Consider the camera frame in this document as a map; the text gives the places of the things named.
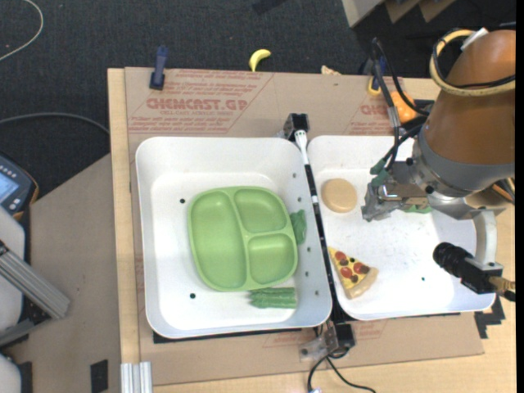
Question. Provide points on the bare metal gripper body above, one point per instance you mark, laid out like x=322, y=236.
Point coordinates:
x=409, y=186

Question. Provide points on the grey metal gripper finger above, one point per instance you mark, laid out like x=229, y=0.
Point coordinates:
x=391, y=207
x=369, y=207

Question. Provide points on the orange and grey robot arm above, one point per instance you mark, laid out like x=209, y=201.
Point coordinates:
x=471, y=113

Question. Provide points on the small green toy vegetable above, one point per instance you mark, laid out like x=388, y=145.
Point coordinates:
x=417, y=209

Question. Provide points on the tan round biscuit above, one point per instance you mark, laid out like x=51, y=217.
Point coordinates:
x=339, y=195

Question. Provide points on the white plastic tray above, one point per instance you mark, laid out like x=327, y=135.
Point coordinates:
x=172, y=260
x=401, y=256

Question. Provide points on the thin black and white rod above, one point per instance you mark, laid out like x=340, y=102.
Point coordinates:
x=313, y=186

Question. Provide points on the toy pizza slice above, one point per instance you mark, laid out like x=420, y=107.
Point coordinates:
x=352, y=272

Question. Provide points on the green toy lettuce leaf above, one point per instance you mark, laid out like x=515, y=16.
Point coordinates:
x=299, y=225

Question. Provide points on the orange toy fruit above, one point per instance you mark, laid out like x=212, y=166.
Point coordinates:
x=403, y=108

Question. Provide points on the green toy asparagus bunch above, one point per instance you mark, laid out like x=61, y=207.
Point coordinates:
x=273, y=298

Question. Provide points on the tan toy bread piece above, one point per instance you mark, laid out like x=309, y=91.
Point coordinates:
x=329, y=71

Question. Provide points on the green divided plate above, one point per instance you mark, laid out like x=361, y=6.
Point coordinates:
x=221, y=236

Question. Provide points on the brown cardboard board red print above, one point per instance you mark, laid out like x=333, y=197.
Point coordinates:
x=254, y=96

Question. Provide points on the yellow banana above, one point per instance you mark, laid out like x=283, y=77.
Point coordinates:
x=258, y=57

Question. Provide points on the black cylinder on white bracket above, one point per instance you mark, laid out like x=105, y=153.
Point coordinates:
x=462, y=262

